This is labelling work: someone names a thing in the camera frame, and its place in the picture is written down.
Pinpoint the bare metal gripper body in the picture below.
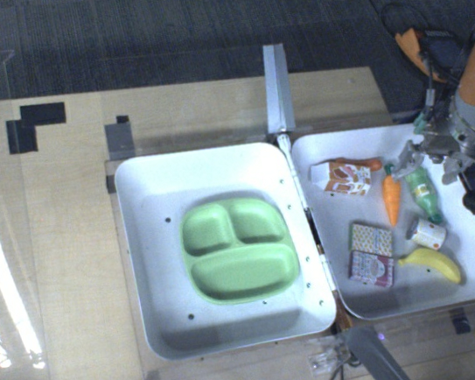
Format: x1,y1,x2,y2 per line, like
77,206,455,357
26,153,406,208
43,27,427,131
414,120,475,174

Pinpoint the pale wood board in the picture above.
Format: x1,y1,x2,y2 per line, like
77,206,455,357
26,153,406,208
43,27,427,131
94,36,475,380

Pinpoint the yellow banana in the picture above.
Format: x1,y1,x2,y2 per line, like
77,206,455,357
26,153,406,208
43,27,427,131
395,241,465,293

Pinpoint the white and orange carton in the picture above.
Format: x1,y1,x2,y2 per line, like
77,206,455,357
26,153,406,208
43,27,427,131
307,155,375,204

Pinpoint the white can with orange dots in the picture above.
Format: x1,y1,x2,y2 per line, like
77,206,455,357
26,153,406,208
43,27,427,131
402,214,451,256

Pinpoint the white plastic tray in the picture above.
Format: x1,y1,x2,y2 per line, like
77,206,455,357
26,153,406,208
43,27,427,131
110,130,343,367
288,109,475,330

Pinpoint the green plastic bottle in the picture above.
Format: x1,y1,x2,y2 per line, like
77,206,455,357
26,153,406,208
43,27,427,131
402,163,445,229

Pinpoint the pink and white carton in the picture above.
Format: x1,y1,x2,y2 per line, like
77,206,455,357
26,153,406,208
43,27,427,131
344,244,400,294

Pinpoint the yellow patterned packet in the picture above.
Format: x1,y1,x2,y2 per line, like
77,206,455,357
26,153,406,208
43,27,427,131
345,216,397,264

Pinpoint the orange carrot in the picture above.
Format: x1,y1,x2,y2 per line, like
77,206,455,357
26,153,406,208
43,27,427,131
377,161,409,229

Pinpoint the green divided plate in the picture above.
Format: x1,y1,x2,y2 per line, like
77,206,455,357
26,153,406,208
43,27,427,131
175,189,305,313

